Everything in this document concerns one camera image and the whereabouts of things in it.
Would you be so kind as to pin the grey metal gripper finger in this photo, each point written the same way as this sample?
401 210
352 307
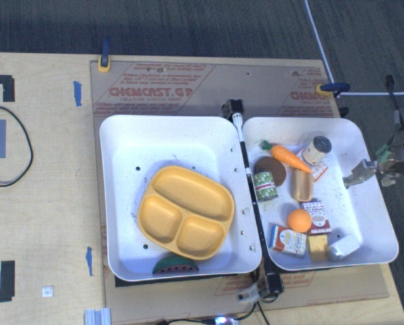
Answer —
358 173
389 180

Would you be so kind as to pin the white plastic tray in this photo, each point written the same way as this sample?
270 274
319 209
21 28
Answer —
127 137
354 212

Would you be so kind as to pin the green and white can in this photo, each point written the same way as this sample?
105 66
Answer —
265 186

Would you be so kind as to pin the tan hot dog bun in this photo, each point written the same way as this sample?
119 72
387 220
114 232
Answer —
302 185

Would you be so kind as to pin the white bottle with silver cap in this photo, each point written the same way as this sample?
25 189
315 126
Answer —
345 246

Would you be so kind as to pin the brown round biscuit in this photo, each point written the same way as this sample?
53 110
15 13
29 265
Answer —
273 168

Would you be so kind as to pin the orange ball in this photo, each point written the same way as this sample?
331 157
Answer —
299 220

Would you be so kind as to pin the yellow divided plate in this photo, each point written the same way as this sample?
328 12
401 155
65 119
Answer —
188 212

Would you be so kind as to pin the beige can with dark lid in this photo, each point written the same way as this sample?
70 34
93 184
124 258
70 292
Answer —
316 151

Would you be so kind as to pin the thin black and white rod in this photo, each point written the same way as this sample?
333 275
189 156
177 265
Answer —
246 161

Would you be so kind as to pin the red and white carton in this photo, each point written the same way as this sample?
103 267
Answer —
320 215

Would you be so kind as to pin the red and green watermelon slice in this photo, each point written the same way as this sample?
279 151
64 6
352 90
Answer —
175 266

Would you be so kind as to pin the white and red packet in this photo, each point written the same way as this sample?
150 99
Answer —
320 172

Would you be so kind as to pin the orange carrot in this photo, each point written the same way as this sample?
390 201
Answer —
286 156

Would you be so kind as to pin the orange white and blue carton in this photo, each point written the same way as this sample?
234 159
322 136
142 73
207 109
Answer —
288 240

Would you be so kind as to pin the brown cardboard board red print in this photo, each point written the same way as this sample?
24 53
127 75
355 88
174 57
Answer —
263 86

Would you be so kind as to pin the yellow cheese block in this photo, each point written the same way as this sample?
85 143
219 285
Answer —
317 247

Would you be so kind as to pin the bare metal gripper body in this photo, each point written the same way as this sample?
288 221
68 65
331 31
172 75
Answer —
397 166

